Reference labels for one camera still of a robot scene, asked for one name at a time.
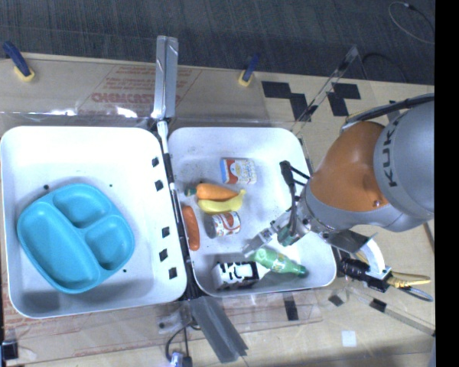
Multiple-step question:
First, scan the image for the white orange blue carton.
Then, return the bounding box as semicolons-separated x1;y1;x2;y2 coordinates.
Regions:
219;157;259;186

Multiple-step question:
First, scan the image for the black and white carton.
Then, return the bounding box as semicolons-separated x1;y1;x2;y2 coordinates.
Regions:
210;259;272;292

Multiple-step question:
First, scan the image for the brown cardboard board red print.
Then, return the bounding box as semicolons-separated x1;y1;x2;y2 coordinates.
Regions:
0;51;436;367

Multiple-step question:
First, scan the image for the blue divided plate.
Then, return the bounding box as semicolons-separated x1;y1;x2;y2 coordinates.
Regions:
16;182;136;295

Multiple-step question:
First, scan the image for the green plastic bottle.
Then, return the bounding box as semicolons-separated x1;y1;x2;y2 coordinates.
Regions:
249;247;308;279

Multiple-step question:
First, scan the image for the black cylinder on white bracket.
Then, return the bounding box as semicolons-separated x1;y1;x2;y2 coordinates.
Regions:
336;238;393;294

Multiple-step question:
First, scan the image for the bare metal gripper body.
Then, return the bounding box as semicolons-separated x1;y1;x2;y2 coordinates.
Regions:
269;203;317;245

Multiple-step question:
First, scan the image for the white plastic tray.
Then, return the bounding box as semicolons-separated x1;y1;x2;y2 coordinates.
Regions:
0;125;188;320
167;126;338;299

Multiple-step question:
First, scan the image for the white and orange can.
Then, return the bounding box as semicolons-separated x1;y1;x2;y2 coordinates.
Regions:
203;210;242;240

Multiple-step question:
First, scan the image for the orange sausage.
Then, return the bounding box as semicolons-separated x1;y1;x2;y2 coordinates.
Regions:
181;204;201;252

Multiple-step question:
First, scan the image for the orange carrot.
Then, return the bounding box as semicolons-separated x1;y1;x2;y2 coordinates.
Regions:
184;182;240;202

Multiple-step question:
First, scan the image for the thin black and white rod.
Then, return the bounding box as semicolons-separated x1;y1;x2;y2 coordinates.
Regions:
156;119;195;302

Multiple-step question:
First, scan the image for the yellow banana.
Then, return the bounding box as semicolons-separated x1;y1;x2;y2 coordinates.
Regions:
197;188;248;216

